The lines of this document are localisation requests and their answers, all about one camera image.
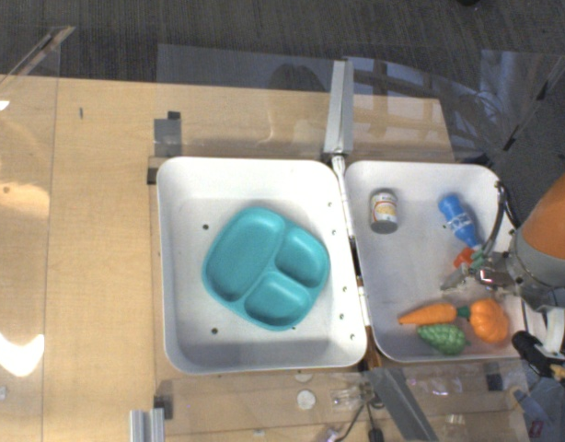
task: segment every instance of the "green artichoke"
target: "green artichoke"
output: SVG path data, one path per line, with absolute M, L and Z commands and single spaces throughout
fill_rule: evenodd
M 454 324 L 420 326 L 418 334 L 426 343 L 444 355 L 460 354 L 467 345 L 465 333 Z

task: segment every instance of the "wooden table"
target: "wooden table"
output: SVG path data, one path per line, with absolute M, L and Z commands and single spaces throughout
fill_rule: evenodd
M 315 104 L 319 110 L 312 111 L 315 114 L 306 121 L 310 123 L 306 142 L 316 145 L 322 139 L 321 123 L 325 123 L 327 103 L 322 94 L 283 92 L 279 94 L 282 102 L 277 102 L 270 111 L 273 118 L 269 120 L 264 107 L 272 103 L 274 92 L 223 88 L 209 93 L 210 87 L 59 81 L 44 321 L 42 410 L 46 442 L 128 440 L 129 411 L 150 410 L 156 393 L 156 371 L 162 366 L 168 374 L 174 371 L 166 366 L 164 354 L 158 352 L 161 345 L 155 333 L 157 312 L 152 276 L 156 262 L 152 260 L 153 224 L 146 184 L 148 158 L 153 155 L 154 118 L 166 117 L 166 109 L 181 111 L 183 127 L 189 133 L 215 139 L 225 135 L 235 140 L 241 134 L 260 140 L 265 126 L 281 126 L 274 133 L 282 138 L 275 141 L 284 142 L 289 139 L 286 135 L 293 136 L 289 129 L 296 126 L 296 119 L 308 118 L 305 109 Z M 310 99 L 300 104 L 305 96 Z M 364 106 L 363 110 L 362 123 L 366 124 L 368 119 L 369 126 L 361 129 L 369 134 L 375 129 L 371 131 L 368 108 Z M 419 147 L 420 140 L 428 140 L 427 135 L 420 134 L 420 129 L 431 126 L 430 131 L 435 132 L 432 139 L 438 139 L 437 149 L 444 150 L 444 159 L 452 158 L 447 136 L 444 143 L 444 120 L 438 117 L 436 121 L 432 110 L 425 112 L 433 118 L 425 127 L 420 122 L 414 144 Z M 387 118 L 377 122 L 394 129 L 400 116 L 388 115 L 387 112 Z M 219 120 L 228 128 L 217 123 Z M 399 149 L 404 140 L 387 138 L 387 142 L 395 143 L 394 147 Z M 186 388 L 196 384 L 208 389 L 215 385 L 214 379 L 203 383 L 182 381 Z M 324 378 L 317 380 L 322 388 L 327 389 L 326 384 Z M 300 388 L 301 385 L 287 387 L 286 391 L 296 394 Z M 484 391 L 481 387 L 478 394 Z M 225 395 L 221 402 L 218 391 L 205 391 L 203 395 L 208 409 L 219 407 L 224 401 L 231 402 L 228 400 L 231 394 Z M 509 414 L 501 411 L 509 410 L 510 406 L 504 400 L 501 395 L 497 401 L 485 400 L 491 407 L 472 412 L 468 420 L 477 425 L 501 420 L 502 427 L 506 427 Z M 291 416 L 293 411 L 298 411 L 294 406 L 289 409 L 288 405 L 281 405 L 281 408 L 290 411 Z M 236 417 L 235 412 L 232 414 L 230 417 Z M 331 420 L 341 425 L 340 422 L 350 420 L 351 416 L 346 413 Z M 381 412 L 378 416 L 383 420 L 386 440 L 400 440 L 387 415 Z M 36 414 L 32 420 L 33 428 L 39 427 L 39 417 Z M 206 424 L 205 432 L 212 430 L 211 418 L 206 417 L 204 422 L 196 421 L 197 428 Z M 320 414 L 312 419 L 317 423 L 270 428 L 264 434 L 254 432 L 260 429 L 257 426 L 231 433 L 171 436 L 168 440 L 312 441 L 314 434 L 324 429 L 325 417 Z M 437 412 L 432 418 L 442 421 L 444 416 Z M 24 423 L 13 419 L 8 424 Z M 225 428 L 227 424 L 222 421 L 219 430 Z M 348 440 L 365 440 L 367 430 L 363 414 Z M 0 431 L 3 440 L 6 425 Z M 34 440 L 25 436 L 18 439 L 9 436 L 6 440 Z

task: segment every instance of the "can label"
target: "can label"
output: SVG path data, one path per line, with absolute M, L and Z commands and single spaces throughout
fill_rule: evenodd
M 373 222 L 397 223 L 397 198 L 389 192 L 376 193 L 371 198 Z

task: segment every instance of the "blue water bottle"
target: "blue water bottle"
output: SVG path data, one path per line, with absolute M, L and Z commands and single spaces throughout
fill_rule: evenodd
M 446 196 L 438 203 L 438 208 L 440 208 L 455 236 L 465 242 L 471 249 L 475 249 L 479 245 L 475 224 L 462 204 L 460 204 L 458 197 L 456 195 Z

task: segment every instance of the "orange pumpkin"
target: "orange pumpkin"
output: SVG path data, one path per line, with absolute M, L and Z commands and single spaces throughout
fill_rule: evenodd
M 510 320 L 493 298 L 475 301 L 469 308 L 469 322 L 481 341 L 500 343 L 507 337 Z

